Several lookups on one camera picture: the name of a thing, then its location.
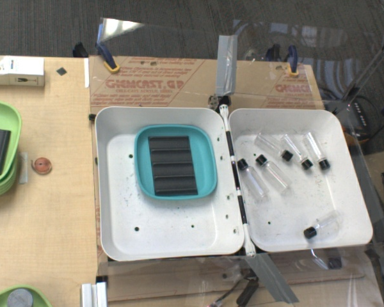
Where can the teal plate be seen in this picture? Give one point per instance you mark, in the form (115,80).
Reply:
(206,162)

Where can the thin black and white rod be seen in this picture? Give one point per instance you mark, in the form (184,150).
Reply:
(233,158)

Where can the brown cardboard board red print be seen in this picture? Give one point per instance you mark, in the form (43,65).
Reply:
(185,85)

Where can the clear plastic bottle black cap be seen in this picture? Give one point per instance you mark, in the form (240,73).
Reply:
(254,179)
(272,146)
(275,173)
(296,150)
(315,149)
(323,224)

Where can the white plastic tray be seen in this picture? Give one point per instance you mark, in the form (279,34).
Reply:
(166,232)
(284,213)

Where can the red round disc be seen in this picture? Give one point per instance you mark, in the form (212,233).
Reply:
(42,166)

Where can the white carton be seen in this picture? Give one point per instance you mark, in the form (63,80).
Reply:
(19,72)

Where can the stack of green plates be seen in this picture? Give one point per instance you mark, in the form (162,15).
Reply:
(6,120)

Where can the green plate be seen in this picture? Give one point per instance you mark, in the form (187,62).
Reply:
(40,296)

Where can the grey round can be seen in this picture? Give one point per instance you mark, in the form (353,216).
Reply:
(20,298)

